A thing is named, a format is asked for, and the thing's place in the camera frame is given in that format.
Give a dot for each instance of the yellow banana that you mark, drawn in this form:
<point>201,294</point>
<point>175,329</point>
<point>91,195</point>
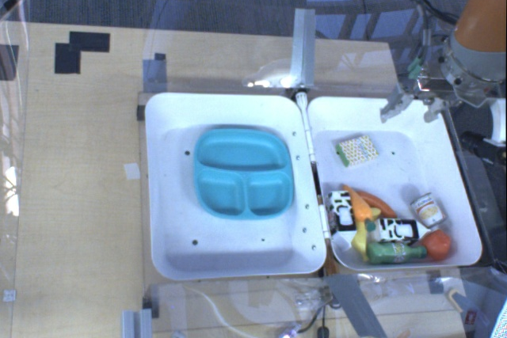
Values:
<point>360,239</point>

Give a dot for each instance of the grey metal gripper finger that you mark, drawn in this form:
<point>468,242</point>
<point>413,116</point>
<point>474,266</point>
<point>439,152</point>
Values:
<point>397,103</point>
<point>434,108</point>

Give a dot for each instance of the orange carrot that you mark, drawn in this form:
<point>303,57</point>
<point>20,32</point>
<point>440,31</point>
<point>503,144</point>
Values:
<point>359,206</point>

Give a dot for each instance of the red orange tomato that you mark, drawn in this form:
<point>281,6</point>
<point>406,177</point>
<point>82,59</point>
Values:
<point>436,244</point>

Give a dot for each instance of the green bottle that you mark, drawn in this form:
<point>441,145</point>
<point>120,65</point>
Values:
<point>390,252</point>

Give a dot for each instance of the yellow and green patterned carton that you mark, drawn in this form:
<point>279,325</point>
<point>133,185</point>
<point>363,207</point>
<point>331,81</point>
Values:
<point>357,150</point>

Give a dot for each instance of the black cylinder on white bracket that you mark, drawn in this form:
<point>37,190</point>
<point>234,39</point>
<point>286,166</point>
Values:
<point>485,148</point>

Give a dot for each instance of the orange sausage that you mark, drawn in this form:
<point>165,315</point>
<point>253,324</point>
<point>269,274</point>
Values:
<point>380,203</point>

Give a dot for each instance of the black and white carton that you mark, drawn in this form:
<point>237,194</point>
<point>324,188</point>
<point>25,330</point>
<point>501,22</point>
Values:
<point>340,210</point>
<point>398,230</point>

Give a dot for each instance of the small white and yellow can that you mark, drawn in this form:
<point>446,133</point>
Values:
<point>428,210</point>

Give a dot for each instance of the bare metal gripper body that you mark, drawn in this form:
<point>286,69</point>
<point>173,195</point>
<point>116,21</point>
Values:
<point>471,91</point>

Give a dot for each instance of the blue divided plate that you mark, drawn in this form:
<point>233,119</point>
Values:
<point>241,152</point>

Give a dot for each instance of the white plastic tray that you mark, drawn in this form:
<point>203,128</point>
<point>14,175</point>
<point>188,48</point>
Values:
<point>237,245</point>
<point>412,174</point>

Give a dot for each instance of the thin black and white rod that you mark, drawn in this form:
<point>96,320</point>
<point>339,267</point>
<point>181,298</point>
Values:
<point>309,138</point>

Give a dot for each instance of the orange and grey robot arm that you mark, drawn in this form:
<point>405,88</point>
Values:
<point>483,8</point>

